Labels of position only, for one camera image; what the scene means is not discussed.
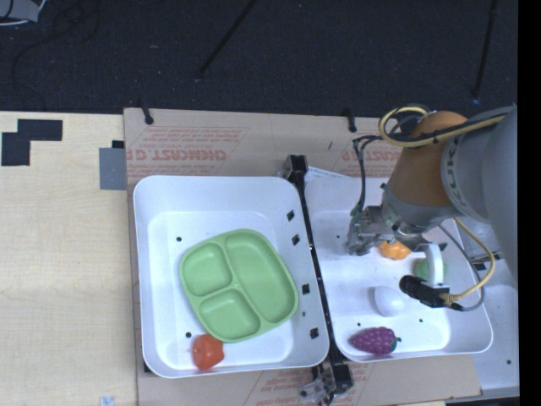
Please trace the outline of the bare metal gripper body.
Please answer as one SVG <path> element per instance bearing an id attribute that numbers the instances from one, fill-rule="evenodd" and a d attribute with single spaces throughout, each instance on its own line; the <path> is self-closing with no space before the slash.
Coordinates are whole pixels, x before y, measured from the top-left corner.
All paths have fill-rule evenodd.
<path id="1" fill-rule="evenodd" d="M 366 255 L 384 242 L 394 241 L 391 227 L 385 222 L 380 206 L 355 206 L 350 212 L 347 251 L 351 255 Z"/>

